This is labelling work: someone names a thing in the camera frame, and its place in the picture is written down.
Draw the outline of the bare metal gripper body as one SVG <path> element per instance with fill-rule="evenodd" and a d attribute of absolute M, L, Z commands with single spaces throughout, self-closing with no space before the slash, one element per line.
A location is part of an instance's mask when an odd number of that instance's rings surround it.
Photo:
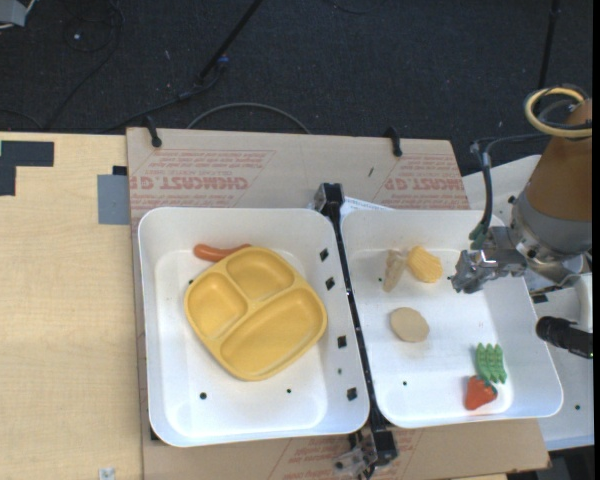
<path fill-rule="evenodd" d="M 558 251 L 524 228 L 491 227 L 482 243 L 481 257 L 499 273 L 525 275 L 549 284 L 573 283 L 585 270 L 583 253 Z"/>

